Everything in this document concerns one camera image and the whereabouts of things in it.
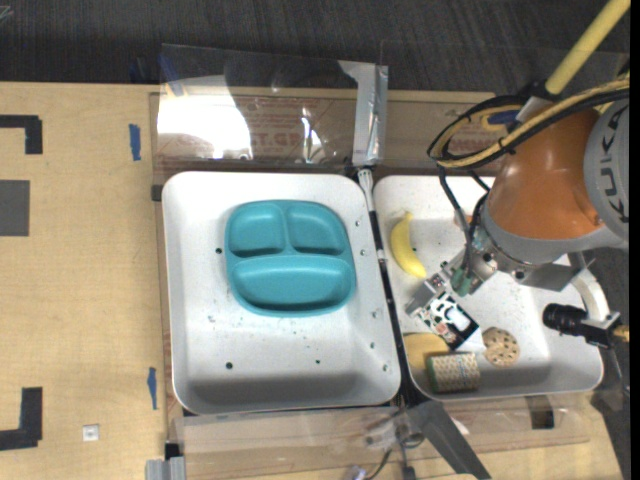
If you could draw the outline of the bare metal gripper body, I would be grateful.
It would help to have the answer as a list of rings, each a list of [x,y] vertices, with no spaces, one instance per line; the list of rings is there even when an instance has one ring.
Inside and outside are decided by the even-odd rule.
[[[424,286],[435,301],[444,294],[466,297],[474,294],[498,270],[498,262],[489,249],[465,246],[430,275]]]

